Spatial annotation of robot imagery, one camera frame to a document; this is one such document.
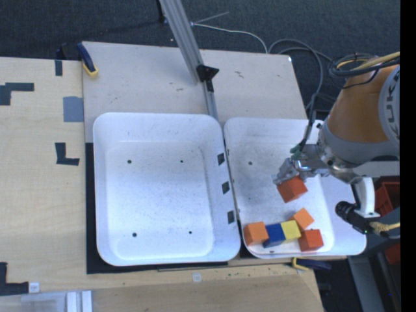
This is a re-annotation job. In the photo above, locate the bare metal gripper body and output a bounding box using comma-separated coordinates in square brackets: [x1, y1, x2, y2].
[293, 144, 362, 185]

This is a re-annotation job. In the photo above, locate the red cube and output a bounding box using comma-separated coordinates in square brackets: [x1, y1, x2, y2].
[297, 228, 325, 253]
[276, 175, 309, 204]

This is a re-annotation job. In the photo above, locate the white plastic tray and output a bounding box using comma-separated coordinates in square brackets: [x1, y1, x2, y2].
[92, 111, 242, 268]
[223, 116, 369, 261]

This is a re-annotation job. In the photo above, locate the orange cube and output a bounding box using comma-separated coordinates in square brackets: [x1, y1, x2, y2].
[242, 221, 270, 248]
[289, 207, 316, 232]

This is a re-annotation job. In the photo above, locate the blue cube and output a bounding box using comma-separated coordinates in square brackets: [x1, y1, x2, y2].
[262, 222, 287, 249]

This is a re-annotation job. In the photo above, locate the yellow cube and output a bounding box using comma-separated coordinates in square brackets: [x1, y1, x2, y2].
[279, 219, 303, 241]

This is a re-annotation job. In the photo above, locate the black cylinder on white bracket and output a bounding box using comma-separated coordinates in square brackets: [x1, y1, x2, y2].
[335, 177, 382, 235]

